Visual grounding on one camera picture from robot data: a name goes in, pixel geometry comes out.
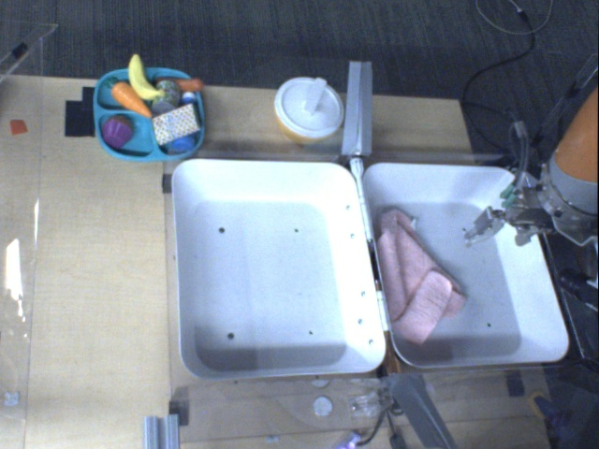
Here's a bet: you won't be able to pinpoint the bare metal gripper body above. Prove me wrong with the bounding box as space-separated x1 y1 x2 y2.
503 183 599 248

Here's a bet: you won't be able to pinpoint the white plastic tray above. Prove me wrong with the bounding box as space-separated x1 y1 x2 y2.
361 162 571 370
170 157 387 381

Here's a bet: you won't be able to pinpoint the pink folded towel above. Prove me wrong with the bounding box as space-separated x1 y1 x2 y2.
375 207 468 346

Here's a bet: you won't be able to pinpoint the yellow cup with white lid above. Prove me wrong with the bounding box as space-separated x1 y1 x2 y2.
273 76 346 146

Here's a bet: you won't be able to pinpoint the clear plastic bottle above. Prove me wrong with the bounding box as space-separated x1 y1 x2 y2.
347 386 393 419

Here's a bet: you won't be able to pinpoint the blue capped bottle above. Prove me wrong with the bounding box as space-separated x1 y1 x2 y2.
167 133 197 155

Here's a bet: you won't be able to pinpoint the patterned white carton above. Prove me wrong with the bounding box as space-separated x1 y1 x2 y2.
151 103 202 147

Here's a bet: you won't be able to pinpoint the small grey can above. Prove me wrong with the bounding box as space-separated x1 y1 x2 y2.
151 79 183 114

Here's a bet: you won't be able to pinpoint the blue divided plate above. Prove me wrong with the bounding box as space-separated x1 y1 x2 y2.
92 66 207 164

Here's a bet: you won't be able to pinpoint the yellow banana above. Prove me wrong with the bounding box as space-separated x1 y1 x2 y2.
126 53 166 102

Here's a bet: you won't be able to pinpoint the orange carrot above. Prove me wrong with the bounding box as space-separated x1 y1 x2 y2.
110 80 153 119

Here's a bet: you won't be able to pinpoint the purple grapes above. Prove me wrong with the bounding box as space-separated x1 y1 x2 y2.
101 114 135 151

